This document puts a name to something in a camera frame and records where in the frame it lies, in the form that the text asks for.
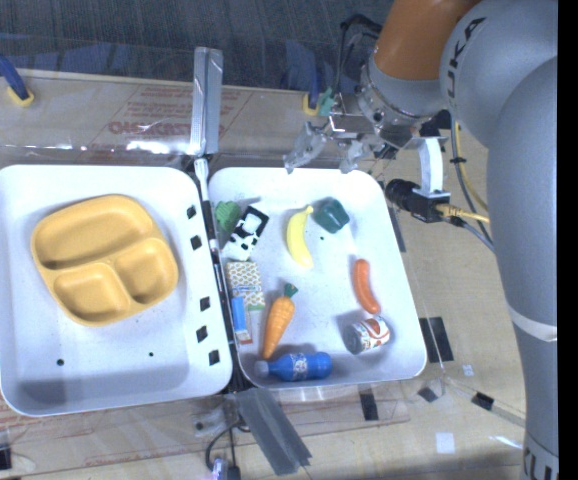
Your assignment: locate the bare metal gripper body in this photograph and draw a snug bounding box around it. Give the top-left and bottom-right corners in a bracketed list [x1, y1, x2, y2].
[324, 85, 421, 153]

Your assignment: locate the dark green pepper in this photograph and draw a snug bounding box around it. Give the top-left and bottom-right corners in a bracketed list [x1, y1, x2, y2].
[312, 196, 351, 234]

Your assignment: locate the yellow banana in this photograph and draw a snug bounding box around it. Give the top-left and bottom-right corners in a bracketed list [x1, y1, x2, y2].
[285, 204, 316, 270]

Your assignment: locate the green broccoli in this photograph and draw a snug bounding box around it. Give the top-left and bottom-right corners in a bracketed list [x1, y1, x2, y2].
[213, 199, 243, 234]

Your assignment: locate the black and white carton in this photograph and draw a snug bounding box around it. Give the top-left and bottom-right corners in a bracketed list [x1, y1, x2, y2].
[221, 205, 271, 263]

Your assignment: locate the white plastic tray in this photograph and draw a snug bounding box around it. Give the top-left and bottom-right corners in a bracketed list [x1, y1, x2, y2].
[207, 166, 429, 392]
[0, 163, 234, 418]

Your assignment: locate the orange sausage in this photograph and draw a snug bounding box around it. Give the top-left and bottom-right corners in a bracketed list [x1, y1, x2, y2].
[352, 257, 383, 317]

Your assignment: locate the orange patterned carton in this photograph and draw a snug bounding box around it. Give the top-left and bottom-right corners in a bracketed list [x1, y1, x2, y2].
[225, 260, 267, 310]

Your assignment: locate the orange carrot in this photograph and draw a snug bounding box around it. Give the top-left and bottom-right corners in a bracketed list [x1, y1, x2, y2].
[261, 282, 300, 361]

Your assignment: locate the white and orange can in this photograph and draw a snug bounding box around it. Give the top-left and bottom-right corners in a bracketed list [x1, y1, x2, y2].
[342, 314, 392, 356]

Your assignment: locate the blue and white packet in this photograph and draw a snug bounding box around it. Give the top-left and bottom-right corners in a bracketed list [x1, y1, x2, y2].
[230, 294, 255, 346]

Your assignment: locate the brown cardboard board, red print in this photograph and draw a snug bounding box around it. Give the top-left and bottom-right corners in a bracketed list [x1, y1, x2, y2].
[0, 69, 412, 480]

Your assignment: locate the blue bottle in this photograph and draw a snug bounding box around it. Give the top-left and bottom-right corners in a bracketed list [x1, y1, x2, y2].
[253, 350, 334, 383]

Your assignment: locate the yellow divided plate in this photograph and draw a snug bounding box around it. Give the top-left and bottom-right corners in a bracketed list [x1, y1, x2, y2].
[29, 193, 180, 328]

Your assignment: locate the black cylinder on white bracket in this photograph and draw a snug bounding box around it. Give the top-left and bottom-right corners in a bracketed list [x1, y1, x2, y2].
[384, 135, 453, 225]

